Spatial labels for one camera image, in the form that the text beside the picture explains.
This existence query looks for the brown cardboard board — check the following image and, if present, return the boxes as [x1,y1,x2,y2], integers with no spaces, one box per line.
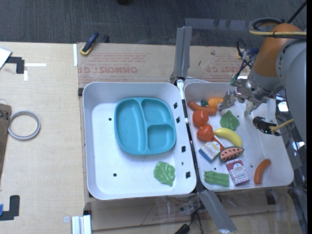
[76,42,303,231]

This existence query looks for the orange fruit with green leaf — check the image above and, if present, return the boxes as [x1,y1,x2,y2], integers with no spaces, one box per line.
[200,97,224,109]

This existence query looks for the white plastic tray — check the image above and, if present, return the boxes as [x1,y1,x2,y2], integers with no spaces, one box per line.
[183,81,295,193]
[82,81,197,201]

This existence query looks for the blue divided plate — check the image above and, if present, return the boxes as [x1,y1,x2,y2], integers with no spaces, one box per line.
[114,97,177,156]

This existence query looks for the black cylinder on white bracket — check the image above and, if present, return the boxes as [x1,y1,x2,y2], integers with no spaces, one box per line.
[252,98,278,135]

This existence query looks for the blue and white carton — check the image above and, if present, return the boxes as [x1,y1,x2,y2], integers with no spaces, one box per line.
[198,136,225,163]

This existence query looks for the green asparagus bundle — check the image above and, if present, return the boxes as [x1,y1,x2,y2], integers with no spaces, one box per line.
[203,170,230,187]

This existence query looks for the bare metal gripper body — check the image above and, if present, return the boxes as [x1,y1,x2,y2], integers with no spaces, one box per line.
[234,78,269,105]

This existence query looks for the orange carrot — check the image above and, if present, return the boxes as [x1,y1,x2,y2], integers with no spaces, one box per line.
[188,100,217,115]

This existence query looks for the red bell pepper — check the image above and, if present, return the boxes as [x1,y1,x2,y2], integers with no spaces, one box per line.
[196,124,215,142]
[192,109,210,128]

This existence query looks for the yellow banana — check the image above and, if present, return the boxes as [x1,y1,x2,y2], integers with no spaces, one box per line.
[214,127,243,148]

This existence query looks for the white tape roll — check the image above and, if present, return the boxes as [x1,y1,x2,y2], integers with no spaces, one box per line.
[7,110,41,141]

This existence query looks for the white paper sheet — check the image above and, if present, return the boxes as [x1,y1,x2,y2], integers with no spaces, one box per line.
[0,47,13,70]

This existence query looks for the orange sausage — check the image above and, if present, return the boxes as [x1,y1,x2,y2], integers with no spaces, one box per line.
[253,158,272,185]

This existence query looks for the green lettuce leaf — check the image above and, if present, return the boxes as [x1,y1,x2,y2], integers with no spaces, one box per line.
[153,161,176,187]
[219,110,240,132]

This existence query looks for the red and white carton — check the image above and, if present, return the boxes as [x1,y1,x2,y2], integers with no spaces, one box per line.
[225,157,251,187]

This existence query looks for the red watermelon slice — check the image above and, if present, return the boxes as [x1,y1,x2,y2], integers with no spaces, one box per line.
[218,146,245,163]

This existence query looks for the black block with thin wires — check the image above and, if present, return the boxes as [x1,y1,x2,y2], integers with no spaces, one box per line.
[174,223,191,234]

